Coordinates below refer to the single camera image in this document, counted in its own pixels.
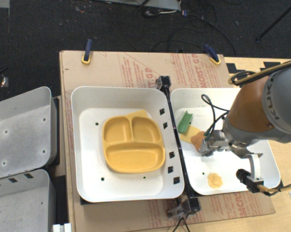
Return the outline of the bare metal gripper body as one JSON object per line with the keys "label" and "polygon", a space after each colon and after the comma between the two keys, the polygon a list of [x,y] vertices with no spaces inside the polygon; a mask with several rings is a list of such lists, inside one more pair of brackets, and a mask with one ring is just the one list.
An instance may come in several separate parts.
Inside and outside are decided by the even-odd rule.
{"label": "bare metal gripper body", "polygon": [[214,152],[231,151],[240,158],[247,155],[247,144],[234,139],[229,132],[223,130],[214,130],[213,132],[204,132],[199,153],[202,156],[209,157]]}

